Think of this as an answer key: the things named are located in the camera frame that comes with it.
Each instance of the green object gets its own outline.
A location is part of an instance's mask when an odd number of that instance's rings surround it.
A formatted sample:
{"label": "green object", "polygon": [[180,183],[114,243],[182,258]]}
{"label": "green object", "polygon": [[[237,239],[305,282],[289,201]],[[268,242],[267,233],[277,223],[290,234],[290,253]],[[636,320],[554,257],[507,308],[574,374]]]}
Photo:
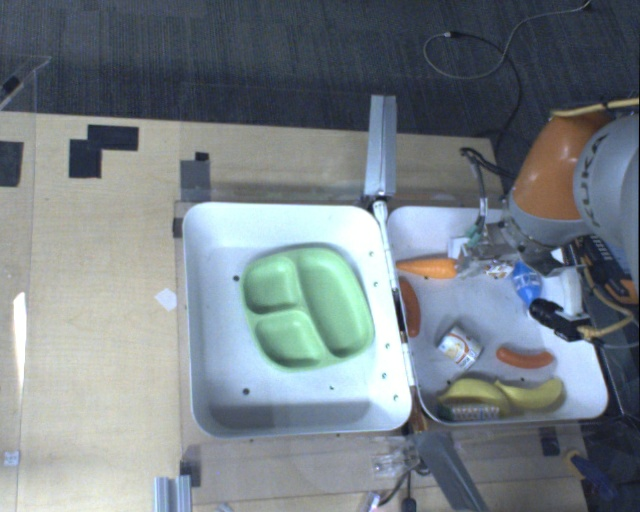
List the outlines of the green object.
{"label": "green object", "polygon": [[373,342],[367,299],[351,266],[324,247],[294,249],[250,263],[243,306],[262,354],[282,369],[338,363]]}

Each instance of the blue bottle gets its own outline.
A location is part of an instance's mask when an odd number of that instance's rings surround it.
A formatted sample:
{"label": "blue bottle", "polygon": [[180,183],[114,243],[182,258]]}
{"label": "blue bottle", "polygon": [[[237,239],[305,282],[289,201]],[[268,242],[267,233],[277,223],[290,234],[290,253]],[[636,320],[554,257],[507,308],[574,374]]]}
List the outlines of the blue bottle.
{"label": "blue bottle", "polygon": [[540,275],[535,270],[527,267],[522,261],[518,261],[513,267],[511,280],[518,296],[524,301],[528,309],[531,303],[540,297],[540,290],[542,289]]}

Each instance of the carrot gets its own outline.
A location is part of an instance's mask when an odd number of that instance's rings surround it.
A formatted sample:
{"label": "carrot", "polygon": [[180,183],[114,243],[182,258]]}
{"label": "carrot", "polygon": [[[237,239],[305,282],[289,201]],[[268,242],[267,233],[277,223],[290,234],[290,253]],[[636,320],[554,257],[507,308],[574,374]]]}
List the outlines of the carrot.
{"label": "carrot", "polygon": [[506,347],[500,347],[496,351],[496,357],[511,366],[516,368],[542,368],[553,362],[553,356],[546,350],[539,352],[538,354],[519,354],[513,350],[509,350]]}
{"label": "carrot", "polygon": [[400,294],[407,315],[407,334],[415,338],[420,334],[420,303],[415,290],[404,277],[400,278]]}
{"label": "carrot", "polygon": [[452,258],[421,258],[396,263],[398,270],[433,279],[452,279],[456,277],[456,260]]}

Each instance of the white plastic tray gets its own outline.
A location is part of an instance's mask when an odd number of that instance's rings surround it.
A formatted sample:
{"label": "white plastic tray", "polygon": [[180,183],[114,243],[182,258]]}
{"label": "white plastic tray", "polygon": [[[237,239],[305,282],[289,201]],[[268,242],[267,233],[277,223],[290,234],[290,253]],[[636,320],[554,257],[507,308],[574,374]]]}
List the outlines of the white plastic tray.
{"label": "white plastic tray", "polygon": [[[387,431],[411,410],[380,229],[350,206],[203,203],[183,224],[192,410],[200,427],[241,438]],[[308,245],[340,252],[358,276],[374,320],[363,353],[325,368],[287,372],[252,339],[242,308],[248,262]]]}
{"label": "white plastic tray", "polygon": [[[404,207],[392,212],[388,231],[396,261],[447,252],[447,241],[462,236],[475,221],[476,209]],[[490,219],[499,219],[491,211]],[[506,383],[534,386],[556,376],[565,386],[565,400],[551,412],[526,412],[496,421],[523,423],[588,419],[601,415],[608,401],[607,387],[594,348],[584,341],[567,343],[526,314],[510,279],[493,280],[481,275],[469,279],[425,280],[400,272],[414,287],[422,312],[420,334],[410,339],[411,355],[425,411],[438,421],[436,396],[462,370],[437,350],[437,344],[452,324],[461,325],[484,346],[478,361],[466,376],[499,378]],[[542,296],[561,306],[565,295],[560,278],[543,280]],[[498,347],[548,350],[555,361],[545,368],[521,370],[495,357]]]}

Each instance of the white wire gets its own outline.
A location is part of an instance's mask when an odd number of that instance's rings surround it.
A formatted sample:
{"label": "white wire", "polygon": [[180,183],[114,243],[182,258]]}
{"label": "white wire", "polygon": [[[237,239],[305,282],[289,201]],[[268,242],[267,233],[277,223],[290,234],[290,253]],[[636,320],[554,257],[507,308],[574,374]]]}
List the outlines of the white wire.
{"label": "white wire", "polygon": [[431,36],[429,39],[427,39],[425,41],[424,45],[422,46],[422,54],[424,55],[424,59],[427,61],[427,64],[429,64],[429,66],[431,66],[437,73],[440,73],[441,75],[446,76],[447,78],[454,78],[456,80],[477,80],[479,78],[486,78],[489,75],[492,75],[493,73],[498,71],[498,69],[500,69],[502,67],[502,65],[504,64],[505,59],[507,58],[507,53],[509,52],[509,47],[511,46],[511,43],[513,42],[513,37],[516,35],[516,32],[520,29],[520,27],[522,27],[522,25],[524,25],[525,23],[528,23],[530,21],[533,21],[533,20],[537,20],[537,19],[540,19],[540,18],[545,18],[547,16],[560,16],[562,14],[573,14],[575,12],[584,11],[587,7],[589,7],[589,5],[591,4],[592,1],[593,0],[587,0],[580,7],[576,7],[574,9],[566,9],[566,10],[562,10],[562,11],[544,12],[542,14],[536,14],[534,16],[529,16],[528,18],[523,19],[515,27],[513,27],[513,29],[511,30],[511,33],[509,34],[509,37],[507,38],[507,44],[505,44],[504,50],[502,50],[502,55],[500,56],[500,60],[498,61],[498,63],[495,66],[493,66],[491,69],[489,69],[488,71],[485,71],[484,73],[480,73],[480,74],[477,74],[477,75],[454,75],[454,74],[451,74],[451,73],[447,73],[446,71],[444,71],[443,69],[439,68],[438,66],[436,66],[431,61],[431,59],[429,58],[428,51],[427,51],[427,48],[429,47],[429,44],[431,44],[431,42],[434,39],[437,39],[439,37],[445,37],[447,39],[450,39],[451,37],[453,37],[451,32],[443,32],[442,34],[436,34],[434,36]]}

